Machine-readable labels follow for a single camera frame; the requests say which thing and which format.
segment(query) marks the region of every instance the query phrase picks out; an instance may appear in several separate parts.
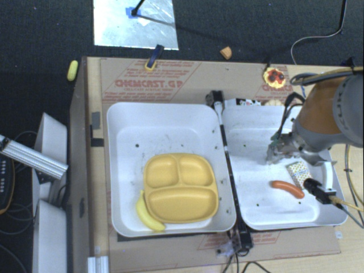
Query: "yellow plate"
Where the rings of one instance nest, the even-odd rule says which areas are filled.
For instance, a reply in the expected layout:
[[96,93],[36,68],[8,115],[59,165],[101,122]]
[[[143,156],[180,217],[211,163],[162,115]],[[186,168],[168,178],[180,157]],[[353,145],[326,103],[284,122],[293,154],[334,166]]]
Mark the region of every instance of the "yellow plate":
[[218,209],[218,192],[210,163],[194,154],[163,154],[144,168],[149,213],[161,222],[184,224],[206,220]]

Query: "silver square panel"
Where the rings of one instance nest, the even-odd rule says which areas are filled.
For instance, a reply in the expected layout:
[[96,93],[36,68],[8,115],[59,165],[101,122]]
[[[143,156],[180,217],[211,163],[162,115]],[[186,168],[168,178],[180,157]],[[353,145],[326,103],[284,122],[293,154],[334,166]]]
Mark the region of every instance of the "silver square panel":
[[172,0],[145,0],[133,17],[139,1],[93,0],[95,45],[178,50]]

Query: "orange sausage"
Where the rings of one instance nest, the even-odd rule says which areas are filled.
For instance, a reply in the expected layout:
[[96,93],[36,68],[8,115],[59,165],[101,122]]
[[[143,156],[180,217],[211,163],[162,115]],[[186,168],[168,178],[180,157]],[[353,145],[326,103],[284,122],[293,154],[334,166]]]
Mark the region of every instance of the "orange sausage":
[[279,180],[273,181],[272,187],[285,190],[290,194],[294,195],[298,199],[305,197],[305,193],[300,188],[285,181],[279,181]]

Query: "black floor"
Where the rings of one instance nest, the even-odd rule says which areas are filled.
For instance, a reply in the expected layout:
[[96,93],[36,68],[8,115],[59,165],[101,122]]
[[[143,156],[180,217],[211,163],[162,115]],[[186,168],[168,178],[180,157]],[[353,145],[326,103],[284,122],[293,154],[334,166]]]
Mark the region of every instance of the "black floor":
[[[165,51],[164,59],[221,61],[219,50],[230,46],[232,61],[293,64],[293,42],[339,28],[342,0],[173,0],[173,6],[180,50]],[[93,0],[0,0],[0,13],[0,134],[10,138],[38,130],[43,112],[67,124],[71,60],[150,55],[145,49],[94,46]],[[339,66],[354,56],[363,65],[363,17],[364,0],[348,0],[342,32],[298,44],[297,63]],[[21,140],[31,144],[33,138]],[[16,176],[13,203],[31,203],[29,169]],[[0,216],[1,230],[22,225],[26,222]],[[0,233],[0,245],[31,272],[31,226],[19,235]],[[0,247],[0,272],[21,270]]]

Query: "banana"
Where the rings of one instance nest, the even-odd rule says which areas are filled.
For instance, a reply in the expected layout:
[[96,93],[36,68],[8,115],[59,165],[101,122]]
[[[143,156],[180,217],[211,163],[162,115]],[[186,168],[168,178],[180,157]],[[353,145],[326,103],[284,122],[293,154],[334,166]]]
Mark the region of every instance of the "banana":
[[144,200],[144,191],[140,191],[140,196],[138,201],[136,202],[136,212],[140,220],[150,229],[161,231],[166,228],[166,226],[160,221],[154,219],[147,209],[146,202]]

